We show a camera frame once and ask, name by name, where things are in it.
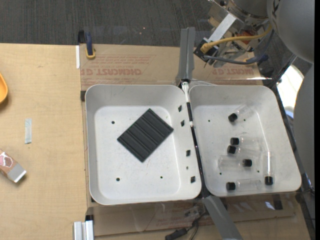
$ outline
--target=black rubber mat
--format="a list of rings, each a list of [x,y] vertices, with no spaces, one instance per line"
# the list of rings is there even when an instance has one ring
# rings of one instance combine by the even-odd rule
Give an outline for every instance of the black rubber mat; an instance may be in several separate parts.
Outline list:
[[[148,109],[117,140],[144,162],[173,130],[155,112]]]

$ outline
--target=cardboard surface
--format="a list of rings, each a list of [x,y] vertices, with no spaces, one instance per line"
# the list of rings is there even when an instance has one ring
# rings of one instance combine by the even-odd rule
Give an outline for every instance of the cardboard surface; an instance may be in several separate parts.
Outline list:
[[[175,84],[180,48],[95,44],[95,58],[87,59],[81,44],[81,90],[96,84],[163,85]],[[248,59],[248,54],[238,60]],[[258,66],[226,63],[221,68],[205,64],[194,55],[192,78],[217,85],[261,85]]]
[[[84,103],[80,100],[81,76],[76,69],[76,48],[0,44],[0,51],[0,71],[9,90],[8,98],[0,105],[0,126],[3,129],[0,145],[27,170],[25,178],[18,184],[0,177],[0,239],[70,240],[73,238],[73,222],[84,221],[88,207],[98,206],[91,203],[86,188],[86,135],[82,121],[85,114],[82,113]],[[26,118],[32,118],[32,143],[29,144],[25,144]],[[294,209],[293,215],[289,209],[289,216],[237,222],[243,238],[309,239],[300,206],[294,199],[287,203]],[[116,229],[129,226],[125,223],[131,210],[122,209],[123,213],[107,213],[113,215],[109,218]],[[171,223],[169,214],[161,218],[157,213],[156,218],[167,227]],[[173,231],[152,230],[97,236],[95,239],[163,240]],[[191,233],[181,239],[188,239]],[[220,240],[221,237],[217,228],[209,225],[201,226],[194,239]]]

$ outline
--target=clear plastic tube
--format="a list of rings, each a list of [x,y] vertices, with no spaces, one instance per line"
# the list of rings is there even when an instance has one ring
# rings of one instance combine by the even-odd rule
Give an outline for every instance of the clear plastic tube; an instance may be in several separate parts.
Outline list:
[[[246,158],[259,158],[261,156],[261,151],[256,149],[250,149],[242,146],[232,146],[229,145],[226,149],[226,152],[230,155],[241,156]]]
[[[264,184],[272,186],[275,183],[276,159],[272,152],[266,151],[262,154],[262,168]]]
[[[239,179],[227,182],[225,187],[228,192],[256,191],[262,188],[262,182],[259,179]]]
[[[252,150],[262,150],[266,143],[262,137],[234,136],[230,138],[230,145],[249,148]]]
[[[252,160],[239,157],[230,157],[222,155],[218,159],[218,167],[220,169],[241,170],[243,168],[250,168]]]
[[[250,108],[248,104],[242,104],[237,107],[233,113],[228,116],[230,122],[235,122],[236,120],[246,119],[253,114],[253,110]]]

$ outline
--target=black cable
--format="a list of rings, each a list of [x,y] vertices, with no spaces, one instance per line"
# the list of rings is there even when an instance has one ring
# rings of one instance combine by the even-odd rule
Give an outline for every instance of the black cable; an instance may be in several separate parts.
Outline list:
[[[165,239],[165,240],[174,240],[174,239],[177,239],[177,238],[179,238],[179,237],[181,237],[181,236],[183,236],[183,235],[186,235],[191,229],[195,228],[194,232],[192,233],[192,235],[191,235],[191,237],[190,237],[190,239],[189,239],[189,240],[192,240],[192,239],[195,237],[195,235],[196,235],[196,233],[197,233],[197,231],[198,231],[198,228],[199,228],[199,220],[200,220],[204,215],[206,215],[206,214],[208,214],[208,212],[206,212],[206,211],[203,212],[198,218],[196,218],[196,219],[192,222],[191,226],[190,226],[188,229],[186,229],[186,228],[177,229],[177,230],[174,231],[173,233],[166,235],[164,239]]]
[[[309,188],[307,188],[307,189],[305,189],[303,191],[298,191],[296,193],[297,194],[310,193],[311,195],[316,196],[316,191],[315,191],[315,189],[313,187],[309,187]]]

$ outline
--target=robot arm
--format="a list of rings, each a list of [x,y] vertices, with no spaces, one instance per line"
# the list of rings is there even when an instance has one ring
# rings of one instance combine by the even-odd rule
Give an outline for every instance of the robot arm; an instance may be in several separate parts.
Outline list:
[[[274,29],[289,50],[313,63],[315,0],[208,1],[213,33],[194,51],[203,61],[221,67],[254,51]]]

